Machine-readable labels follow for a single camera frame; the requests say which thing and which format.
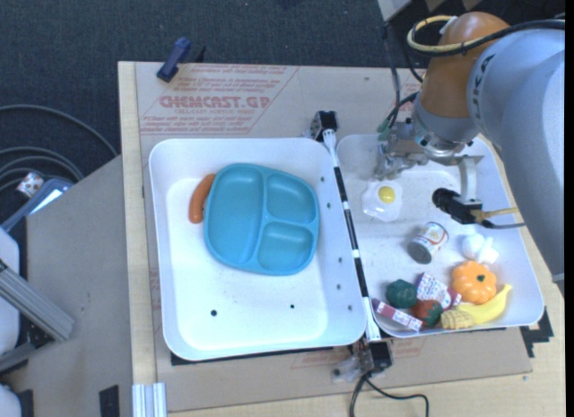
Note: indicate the yellow banana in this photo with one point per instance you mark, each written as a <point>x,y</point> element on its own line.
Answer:
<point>491,310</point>

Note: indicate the white plastic tray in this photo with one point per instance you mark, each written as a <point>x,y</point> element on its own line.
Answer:
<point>251,316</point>
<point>390,249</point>

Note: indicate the red and white carton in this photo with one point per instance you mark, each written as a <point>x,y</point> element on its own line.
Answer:
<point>397,315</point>

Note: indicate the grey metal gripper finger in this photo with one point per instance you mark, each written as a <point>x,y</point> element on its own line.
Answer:
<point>382,170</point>
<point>397,167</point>

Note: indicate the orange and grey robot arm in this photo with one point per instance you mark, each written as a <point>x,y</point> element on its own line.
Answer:
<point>515,101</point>

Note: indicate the small white can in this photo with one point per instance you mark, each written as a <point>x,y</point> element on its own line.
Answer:
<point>431,238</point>

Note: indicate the black cylinder on white bracket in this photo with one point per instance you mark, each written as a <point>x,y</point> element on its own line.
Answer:
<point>466,210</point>

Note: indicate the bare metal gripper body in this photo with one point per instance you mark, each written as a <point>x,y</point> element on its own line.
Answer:
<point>410,146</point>

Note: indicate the yellow corn cob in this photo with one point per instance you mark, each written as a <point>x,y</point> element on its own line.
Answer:
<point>456,319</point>

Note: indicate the orange sausage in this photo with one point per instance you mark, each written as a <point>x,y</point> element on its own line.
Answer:
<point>196,206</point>

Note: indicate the white and pink packet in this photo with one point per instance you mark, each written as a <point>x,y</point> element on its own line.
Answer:
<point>432,289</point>

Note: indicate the thin black and white rod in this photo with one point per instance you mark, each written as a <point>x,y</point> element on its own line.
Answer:
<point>349,222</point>

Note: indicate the orange pumpkin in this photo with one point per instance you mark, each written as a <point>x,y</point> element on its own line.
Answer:
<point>471,285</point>

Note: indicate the green broccoli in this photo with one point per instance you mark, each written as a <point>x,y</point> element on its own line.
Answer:
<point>401,294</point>

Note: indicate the white and yellow fried egg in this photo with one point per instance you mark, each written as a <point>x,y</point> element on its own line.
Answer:
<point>381,206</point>

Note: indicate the blue divided plate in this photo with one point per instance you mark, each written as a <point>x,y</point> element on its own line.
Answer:
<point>251,218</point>

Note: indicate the brown cardboard board, red print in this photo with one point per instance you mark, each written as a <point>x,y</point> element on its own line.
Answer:
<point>269,101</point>

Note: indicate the white garlic bulb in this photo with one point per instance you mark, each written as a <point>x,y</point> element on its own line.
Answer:
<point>475,247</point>

